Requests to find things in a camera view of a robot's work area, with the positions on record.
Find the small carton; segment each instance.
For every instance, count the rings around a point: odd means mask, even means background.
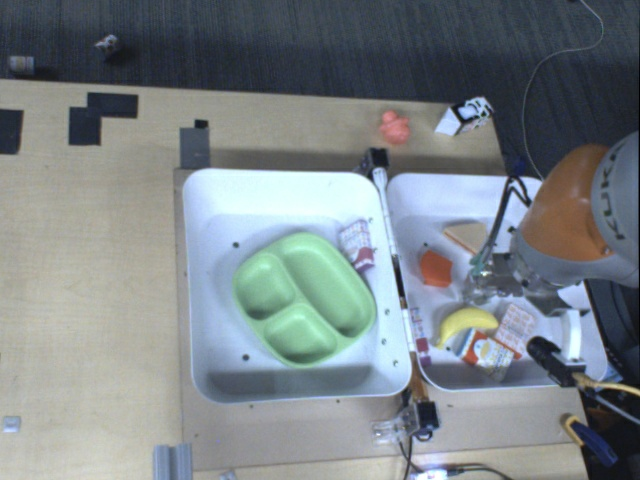
[[[513,350],[477,329],[471,329],[458,357],[465,363],[480,368],[493,380],[501,382],[513,360]]]
[[[493,108],[484,96],[478,96],[464,103],[449,107],[436,126],[436,133],[460,135],[487,124],[493,115]]]
[[[373,248],[367,221],[360,219],[347,226],[338,235],[338,241],[340,250],[358,273],[373,267]]]

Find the black square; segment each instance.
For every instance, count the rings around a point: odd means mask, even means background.
[[[100,110],[102,117],[138,117],[137,94],[112,94],[90,92],[87,94],[87,107]]]
[[[22,110],[0,110],[0,155],[16,155],[20,150]]]
[[[96,108],[69,108],[69,145],[100,145],[100,111]]]

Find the metal bracket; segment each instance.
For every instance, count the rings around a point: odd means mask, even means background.
[[[358,164],[358,167],[356,167],[353,172],[371,179],[371,173],[376,167],[382,167],[383,169],[389,167],[389,155],[384,148],[367,149],[362,160],[360,160],[360,164]]]
[[[395,444],[419,430],[418,409],[409,404],[390,420],[374,421],[371,425],[375,444]]]
[[[206,121],[196,120],[195,128],[180,128],[180,167],[205,169],[211,167],[209,128]]]
[[[191,443],[153,449],[153,480],[193,480]]]

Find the toy banana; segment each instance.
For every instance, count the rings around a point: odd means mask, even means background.
[[[495,329],[498,327],[498,320],[484,309],[473,307],[459,309],[448,315],[440,324],[440,338],[436,347],[443,349],[450,338],[470,327]]]

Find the green plate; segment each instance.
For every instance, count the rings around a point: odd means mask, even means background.
[[[283,363],[306,368],[338,354],[373,325],[364,281],[327,240],[296,233],[245,261],[233,296],[256,335]]]

